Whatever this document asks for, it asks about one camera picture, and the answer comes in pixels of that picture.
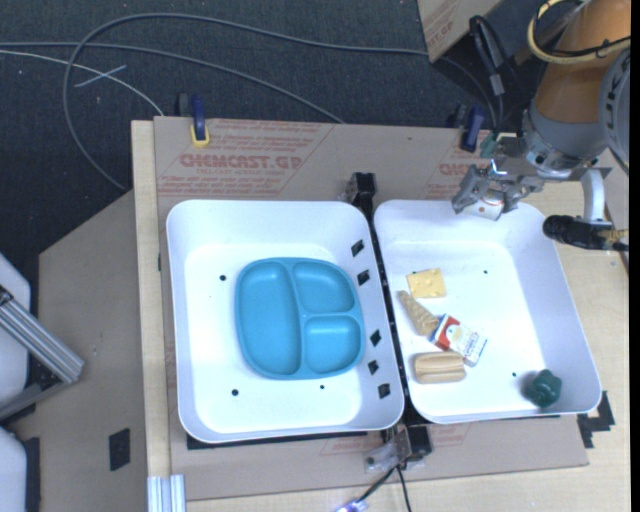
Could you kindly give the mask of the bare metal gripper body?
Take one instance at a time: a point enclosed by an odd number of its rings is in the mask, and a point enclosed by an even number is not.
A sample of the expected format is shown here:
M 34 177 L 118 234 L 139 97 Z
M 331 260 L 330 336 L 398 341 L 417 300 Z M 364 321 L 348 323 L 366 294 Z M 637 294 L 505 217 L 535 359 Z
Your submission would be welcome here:
M 485 167 L 471 170 L 471 198 L 481 199 L 489 192 L 501 199 L 522 199 L 543 189 L 546 182 L 579 181 L 588 172 L 606 178 L 612 166 L 598 164 L 597 157 L 566 154 L 534 136 L 490 134 L 480 143 Z

